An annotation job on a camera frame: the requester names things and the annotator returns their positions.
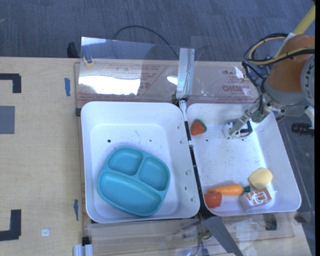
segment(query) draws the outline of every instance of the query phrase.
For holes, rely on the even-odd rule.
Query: toy tomato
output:
[[[204,194],[204,201],[209,208],[215,208],[220,206],[222,200],[222,194],[220,192],[211,192]]]

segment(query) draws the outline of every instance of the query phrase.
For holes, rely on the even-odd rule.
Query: small white square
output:
[[[50,228],[43,228],[43,229],[41,229],[41,236],[42,236],[42,237],[48,237],[48,236],[50,236]]]

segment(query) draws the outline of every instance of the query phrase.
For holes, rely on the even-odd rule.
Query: white plastic tray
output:
[[[271,113],[258,125],[251,123],[254,131],[249,136],[226,139],[223,134],[224,125],[238,119],[247,108],[244,104],[205,103],[188,107],[189,125],[200,119],[207,127],[205,133],[191,136],[202,192],[231,183],[248,186],[252,172],[268,168],[273,174],[269,186],[273,199],[244,210],[238,196],[222,196],[221,206],[208,209],[218,216],[295,211],[301,196],[275,116]]]
[[[81,110],[86,210],[98,223],[180,219],[197,214],[200,200],[182,112],[170,103],[87,103]],[[135,147],[162,160],[170,184],[160,209],[137,217],[115,208],[98,194],[100,170],[111,152]]]

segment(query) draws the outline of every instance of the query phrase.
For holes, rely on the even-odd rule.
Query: gray carpet floor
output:
[[[0,56],[67,58],[70,42],[80,53],[81,37],[114,39],[121,28],[136,25],[157,32],[172,46],[206,45],[199,61],[243,61],[245,51],[261,38],[291,32],[313,4],[312,0],[0,0]],[[315,27],[313,22],[305,34],[314,36]],[[138,27],[124,29],[116,39],[165,43]],[[290,117],[279,128],[315,255],[315,141],[292,133],[296,122],[310,121],[306,116]]]

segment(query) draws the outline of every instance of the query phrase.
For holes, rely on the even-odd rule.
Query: transparent acrylic sheet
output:
[[[244,79],[241,63],[194,62],[202,51],[201,46],[194,50],[83,37],[77,107],[90,101],[170,103],[182,97],[190,99],[188,104],[253,103],[258,92]]]
[[[311,255],[294,212],[221,219],[244,256]],[[86,229],[93,255],[202,255],[202,248],[210,255],[226,253],[199,219],[93,223]]]

